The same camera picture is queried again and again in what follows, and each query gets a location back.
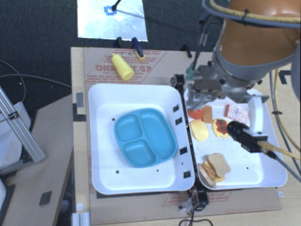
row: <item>yellow cable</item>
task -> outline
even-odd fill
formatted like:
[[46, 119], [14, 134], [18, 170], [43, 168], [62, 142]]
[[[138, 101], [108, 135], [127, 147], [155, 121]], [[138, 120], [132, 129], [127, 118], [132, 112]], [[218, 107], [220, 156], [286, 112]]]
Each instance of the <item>yellow cable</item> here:
[[263, 150], [280, 152], [282, 154], [288, 155], [290, 157], [293, 157], [293, 158], [301, 161], [300, 156], [298, 156], [294, 153], [291, 153], [289, 151], [283, 150], [281, 148], [278, 148], [267, 141], [259, 141], [259, 142], [257, 142], [257, 145], [261, 146]]
[[[276, 111], [279, 111], [278, 109], [278, 98], [277, 98], [277, 78], [278, 78], [278, 69], [275, 70], [275, 78], [274, 78], [274, 99], [275, 99], [275, 106], [276, 106]], [[285, 133], [287, 139], [292, 143], [292, 145], [299, 151], [301, 152], [300, 147], [294, 142], [294, 140], [291, 138], [291, 136], [288, 134], [283, 121], [281, 119], [281, 116], [278, 116], [279, 123], [282, 127], [283, 132]]]
[[254, 19], [259, 19], [259, 20], [265, 20], [265, 21], [272, 21], [272, 22], [284, 22], [284, 23], [300, 23], [301, 18], [300, 17], [280, 17], [280, 16], [265, 16], [265, 15], [259, 15], [259, 14], [252, 14], [248, 13], [245, 14], [244, 12], [240, 12], [237, 10], [233, 10], [230, 8], [225, 8], [220, 5], [218, 5], [214, 0], [210, 0], [210, 5], [217, 11], [220, 11], [222, 13], [230, 14], [230, 15], [235, 15], [235, 16], [246, 16], [248, 18], [254, 18]]

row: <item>reflective sheet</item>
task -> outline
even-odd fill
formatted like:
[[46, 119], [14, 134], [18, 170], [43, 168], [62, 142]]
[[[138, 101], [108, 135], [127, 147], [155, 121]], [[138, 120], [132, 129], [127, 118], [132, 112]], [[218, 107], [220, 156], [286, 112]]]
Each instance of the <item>reflective sheet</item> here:
[[142, 0], [77, 0], [78, 37], [147, 41]]

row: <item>dark floor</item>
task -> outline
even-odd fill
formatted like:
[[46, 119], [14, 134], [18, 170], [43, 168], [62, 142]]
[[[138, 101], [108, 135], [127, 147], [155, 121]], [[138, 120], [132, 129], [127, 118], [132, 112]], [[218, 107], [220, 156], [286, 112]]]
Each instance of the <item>dark floor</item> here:
[[[185, 43], [195, 50], [202, 0], [143, 0], [148, 42], [144, 49], [180, 50]], [[209, 30], [204, 51], [211, 51], [220, 27]], [[20, 74], [30, 74], [71, 84], [71, 47], [113, 47], [112, 40], [77, 37], [77, 0], [0, 0], [0, 60]], [[24, 96], [18, 77], [0, 62], [0, 86], [14, 104]], [[30, 117], [36, 111], [68, 94], [66, 88], [51, 82], [24, 78], [25, 108]], [[67, 225], [68, 214], [59, 225]]]

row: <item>yellow bottle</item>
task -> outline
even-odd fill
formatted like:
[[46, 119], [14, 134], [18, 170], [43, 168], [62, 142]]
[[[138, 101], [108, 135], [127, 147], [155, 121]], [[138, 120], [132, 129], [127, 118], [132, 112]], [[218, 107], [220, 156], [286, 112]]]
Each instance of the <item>yellow bottle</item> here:
[[119, 75], [124, 81], [130, 80], [134, 76], [131, 66], [120, 55], [112, 54], [112, 62], [115, 65]]

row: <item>blue plate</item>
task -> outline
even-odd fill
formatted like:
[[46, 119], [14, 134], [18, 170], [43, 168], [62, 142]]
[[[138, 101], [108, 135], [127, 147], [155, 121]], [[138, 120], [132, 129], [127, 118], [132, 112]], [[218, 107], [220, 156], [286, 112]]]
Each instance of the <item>blue plate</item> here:
[[149, 167], [167, 161], [178, 148], [165, 116], [152, 108], [119, 117], [114, 124], [114, 133], [125, 159], [134, 167]]

